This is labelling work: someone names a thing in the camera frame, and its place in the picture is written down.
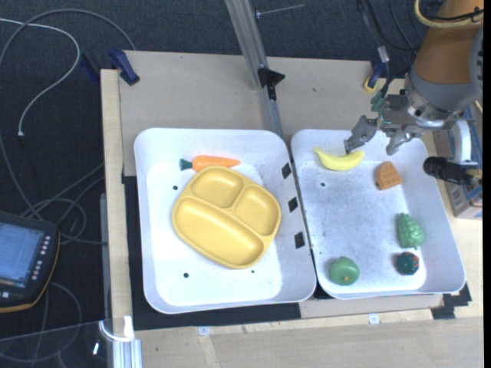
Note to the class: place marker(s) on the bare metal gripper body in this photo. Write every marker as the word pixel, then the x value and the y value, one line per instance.
pixel 399 115

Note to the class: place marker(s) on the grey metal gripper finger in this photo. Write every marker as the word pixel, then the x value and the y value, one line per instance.
pixel 398 142
pixel 360 134

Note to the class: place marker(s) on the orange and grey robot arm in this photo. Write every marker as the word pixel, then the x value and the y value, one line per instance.
pixel 445 48

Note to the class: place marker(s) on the yellow banana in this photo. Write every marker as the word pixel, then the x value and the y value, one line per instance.
pixel 339 161

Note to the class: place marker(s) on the orange waffle biscuit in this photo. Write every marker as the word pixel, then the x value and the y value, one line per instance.
pixel 388 176

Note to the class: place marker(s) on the white plastic tray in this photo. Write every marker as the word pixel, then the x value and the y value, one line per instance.
pixel 215 290
pixel 353 221

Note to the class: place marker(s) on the green grapes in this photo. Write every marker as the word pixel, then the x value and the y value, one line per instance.
pixel 409 232

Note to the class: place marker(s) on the dark green and red ball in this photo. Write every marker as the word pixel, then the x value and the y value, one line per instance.
pixel 407 263

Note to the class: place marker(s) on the green apple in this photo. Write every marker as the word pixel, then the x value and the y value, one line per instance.
pixel 343 270

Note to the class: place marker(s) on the orange carrot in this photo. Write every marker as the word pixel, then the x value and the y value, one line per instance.
pixel 215 162

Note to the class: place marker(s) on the brown cardboard board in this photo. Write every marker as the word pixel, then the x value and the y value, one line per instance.
pixel 215 98

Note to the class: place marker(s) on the yellow divided plate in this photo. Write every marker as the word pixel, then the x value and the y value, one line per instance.
pixel 218 224

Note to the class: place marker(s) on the black cylinder on white bracket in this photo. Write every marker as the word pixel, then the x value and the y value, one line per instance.
pixel 445 169

